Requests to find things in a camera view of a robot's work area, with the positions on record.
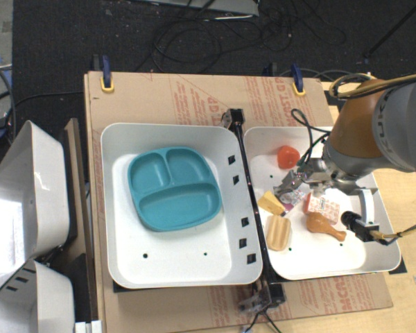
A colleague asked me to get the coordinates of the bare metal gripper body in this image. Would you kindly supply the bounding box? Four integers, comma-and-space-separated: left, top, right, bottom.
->
297, 157, 361, 195

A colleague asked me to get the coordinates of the white and pink packet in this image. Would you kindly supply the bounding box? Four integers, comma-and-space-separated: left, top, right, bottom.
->
279, 188, 306, 213

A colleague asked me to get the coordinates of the yellow cheese wedge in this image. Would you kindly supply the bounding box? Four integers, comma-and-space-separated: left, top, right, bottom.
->
257, 190, 286, 217

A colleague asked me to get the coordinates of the orange toy pepper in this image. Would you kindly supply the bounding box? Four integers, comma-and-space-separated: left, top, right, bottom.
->
277, 145, 301, 170

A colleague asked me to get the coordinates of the thin black rod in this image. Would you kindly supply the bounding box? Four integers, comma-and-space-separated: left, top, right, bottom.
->
233, 123, 275, 293

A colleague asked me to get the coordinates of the pink and white carton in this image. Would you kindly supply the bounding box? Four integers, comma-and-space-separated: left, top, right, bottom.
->
302, 191, 341, 226

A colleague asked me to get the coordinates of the tan hot dog bun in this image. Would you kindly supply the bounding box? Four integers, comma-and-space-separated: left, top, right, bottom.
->
265, 214, 293, 252

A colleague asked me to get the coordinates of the brown chicken drumstick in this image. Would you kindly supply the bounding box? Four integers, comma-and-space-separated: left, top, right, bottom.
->
305, 212, 347, 243

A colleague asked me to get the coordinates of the blue divided plate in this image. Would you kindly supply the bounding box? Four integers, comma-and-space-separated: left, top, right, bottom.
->
127, 146, 223, 232

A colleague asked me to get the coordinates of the brown cardboard board red print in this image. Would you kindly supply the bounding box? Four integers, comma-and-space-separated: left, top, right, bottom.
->
84, 70, 395, 333

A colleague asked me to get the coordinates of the black cylinder on white bracket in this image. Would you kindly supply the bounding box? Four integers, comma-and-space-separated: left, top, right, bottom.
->
340, 187, 381, 244

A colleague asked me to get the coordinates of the black block with thin wires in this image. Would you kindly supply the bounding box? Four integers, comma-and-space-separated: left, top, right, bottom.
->
224, 108, 245, 130
238, 282, 286, 314

